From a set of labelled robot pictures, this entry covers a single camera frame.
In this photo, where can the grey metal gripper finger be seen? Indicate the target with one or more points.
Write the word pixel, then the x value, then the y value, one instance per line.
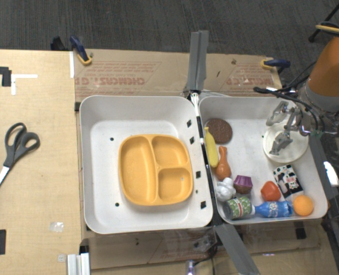
pixel 277 112
pixel 281 143

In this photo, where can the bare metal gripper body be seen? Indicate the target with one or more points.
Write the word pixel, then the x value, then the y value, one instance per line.
pixel 307 123

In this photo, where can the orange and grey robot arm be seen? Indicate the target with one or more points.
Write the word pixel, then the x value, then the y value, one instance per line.
pixel 329 67

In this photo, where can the white round bowl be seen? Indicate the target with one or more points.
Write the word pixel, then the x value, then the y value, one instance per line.
pixel 296 150

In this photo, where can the white plastic tray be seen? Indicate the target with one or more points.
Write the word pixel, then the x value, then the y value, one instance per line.
pixel 246 159
pixel 100 153

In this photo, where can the white carton with black print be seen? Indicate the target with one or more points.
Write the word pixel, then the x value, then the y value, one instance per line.
pixel 288 180

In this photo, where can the red-orange bell pepper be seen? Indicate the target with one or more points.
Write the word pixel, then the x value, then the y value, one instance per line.
pixel 270 191

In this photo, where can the purple cupcake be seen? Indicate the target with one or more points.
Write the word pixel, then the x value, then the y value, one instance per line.
pixel 243 184

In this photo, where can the brown round biscuit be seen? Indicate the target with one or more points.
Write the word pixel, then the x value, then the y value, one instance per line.
pixel 221 130

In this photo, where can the orange chicken drumstick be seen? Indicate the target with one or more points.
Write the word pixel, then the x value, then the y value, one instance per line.
pixel 223 168

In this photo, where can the orange ball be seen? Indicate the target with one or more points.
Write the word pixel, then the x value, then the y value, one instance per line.
pixel 303 205

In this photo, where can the blue bottle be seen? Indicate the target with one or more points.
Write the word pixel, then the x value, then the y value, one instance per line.
pixel 272 209

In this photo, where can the yellow banana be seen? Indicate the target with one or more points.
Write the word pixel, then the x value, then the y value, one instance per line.
pixel 211 149

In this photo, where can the white garlic bulb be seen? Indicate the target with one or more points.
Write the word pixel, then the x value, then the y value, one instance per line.
pixel 226 190

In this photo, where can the green and white can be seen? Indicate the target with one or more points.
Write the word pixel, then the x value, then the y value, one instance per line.
pixel 239 208

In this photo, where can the orange divided plate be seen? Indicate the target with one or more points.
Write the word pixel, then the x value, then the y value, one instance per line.
pixel 137 168

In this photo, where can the brown cardboard board, red print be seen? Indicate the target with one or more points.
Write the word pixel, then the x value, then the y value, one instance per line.
pixel 129 76

